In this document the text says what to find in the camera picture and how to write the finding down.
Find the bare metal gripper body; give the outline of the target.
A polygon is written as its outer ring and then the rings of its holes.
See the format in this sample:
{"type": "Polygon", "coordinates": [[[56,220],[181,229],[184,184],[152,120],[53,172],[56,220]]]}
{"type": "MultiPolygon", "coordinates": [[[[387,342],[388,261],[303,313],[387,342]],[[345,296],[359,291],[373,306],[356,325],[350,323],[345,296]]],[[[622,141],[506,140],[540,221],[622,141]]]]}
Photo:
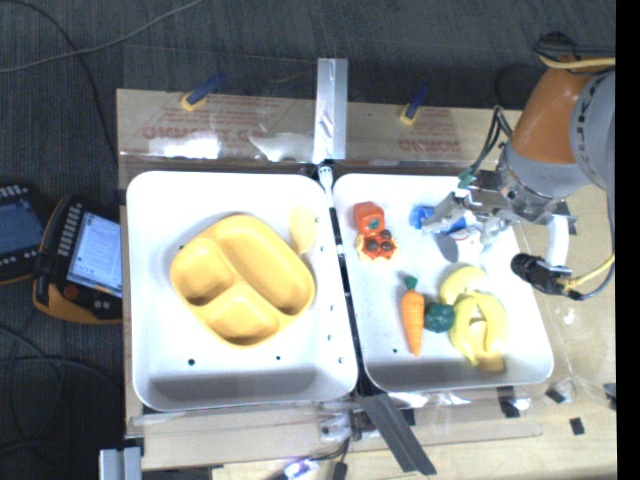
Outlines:
{"type": "Polygon", "coordinates": [[[530,190],[510,170],[481,170],[469,186],[469,209],[478,217],[546,223],[557,202],[530,190]]]}

